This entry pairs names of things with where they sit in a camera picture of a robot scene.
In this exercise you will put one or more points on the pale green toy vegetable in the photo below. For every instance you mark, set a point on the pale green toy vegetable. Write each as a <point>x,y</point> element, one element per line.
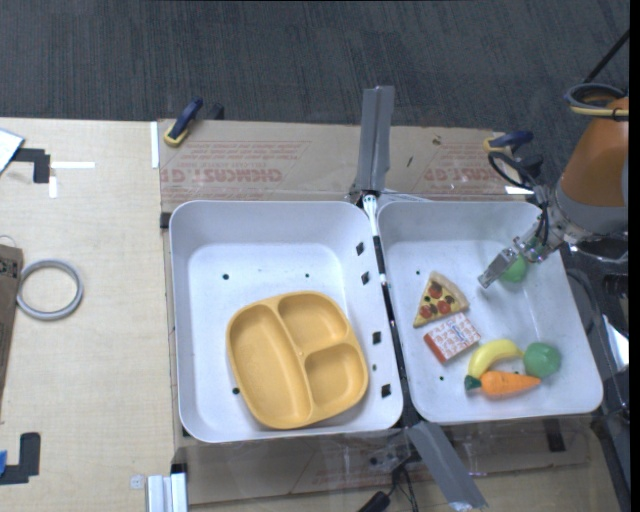
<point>542,360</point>

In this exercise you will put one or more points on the orange and white carton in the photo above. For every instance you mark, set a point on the orange and white carton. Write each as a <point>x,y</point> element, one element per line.
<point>452,337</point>

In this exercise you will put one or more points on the bright green toy fruit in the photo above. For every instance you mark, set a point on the bright green toy fruit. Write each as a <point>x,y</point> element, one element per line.
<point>516,272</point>

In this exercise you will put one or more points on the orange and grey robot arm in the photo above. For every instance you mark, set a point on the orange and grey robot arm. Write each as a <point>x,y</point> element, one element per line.
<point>595,160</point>

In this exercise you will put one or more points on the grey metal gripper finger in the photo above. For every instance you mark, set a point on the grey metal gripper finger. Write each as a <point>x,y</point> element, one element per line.
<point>496,270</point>

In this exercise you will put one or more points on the yellow banana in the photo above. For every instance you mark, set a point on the yellow banana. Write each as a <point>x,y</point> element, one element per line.
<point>492,352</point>

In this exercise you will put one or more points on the toy pizza slice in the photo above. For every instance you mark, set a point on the toy pizza slice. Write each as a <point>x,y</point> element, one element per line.
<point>440,300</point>

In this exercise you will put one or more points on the orange carrot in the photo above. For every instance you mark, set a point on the orange carrot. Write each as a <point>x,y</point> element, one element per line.
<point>507,384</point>

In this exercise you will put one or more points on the white plastic tray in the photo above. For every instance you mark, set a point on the white plastic tray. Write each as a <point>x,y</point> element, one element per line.
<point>210,260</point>
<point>500,410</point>

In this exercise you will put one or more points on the white tape roll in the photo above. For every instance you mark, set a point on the white tape roll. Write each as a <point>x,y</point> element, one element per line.
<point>22,305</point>

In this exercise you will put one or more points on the brown paper bag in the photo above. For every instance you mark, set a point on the brown paper bag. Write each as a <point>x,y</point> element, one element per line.
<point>7,310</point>

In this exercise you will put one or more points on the brown cardboard board, red print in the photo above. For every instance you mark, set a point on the brown cardboard board, red print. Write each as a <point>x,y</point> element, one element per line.
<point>250,150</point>

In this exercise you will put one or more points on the thin black and white rod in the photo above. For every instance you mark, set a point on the thin black and white rod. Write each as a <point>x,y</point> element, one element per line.
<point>378,250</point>

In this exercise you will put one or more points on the white paper sheet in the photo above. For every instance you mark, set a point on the white paper sheet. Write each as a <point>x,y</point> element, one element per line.
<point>7,147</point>

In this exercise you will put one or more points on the yellow divided plate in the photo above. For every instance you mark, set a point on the yellow divided plate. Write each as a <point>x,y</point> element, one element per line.
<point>295,360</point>

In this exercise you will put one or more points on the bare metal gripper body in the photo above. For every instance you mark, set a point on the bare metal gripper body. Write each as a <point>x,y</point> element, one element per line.
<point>542,242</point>

